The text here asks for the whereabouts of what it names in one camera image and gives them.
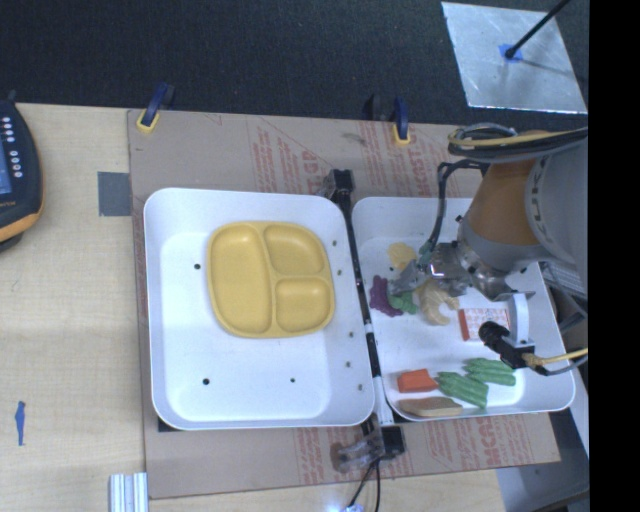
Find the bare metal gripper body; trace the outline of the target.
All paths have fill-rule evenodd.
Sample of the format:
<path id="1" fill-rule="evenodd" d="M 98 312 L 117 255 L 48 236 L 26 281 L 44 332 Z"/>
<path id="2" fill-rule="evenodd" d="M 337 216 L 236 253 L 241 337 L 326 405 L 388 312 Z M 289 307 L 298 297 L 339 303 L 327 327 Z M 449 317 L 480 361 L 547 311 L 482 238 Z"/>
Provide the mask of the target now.
<path id="1" fill-rule="evenodd" d="M 521 249 L 493 241 L 451 241 L 422 246 L 429 276 L 452 296 L 472 287 L 490 301 L 504 301 L 515 291 L 507 277 L 521 262 Z"/>

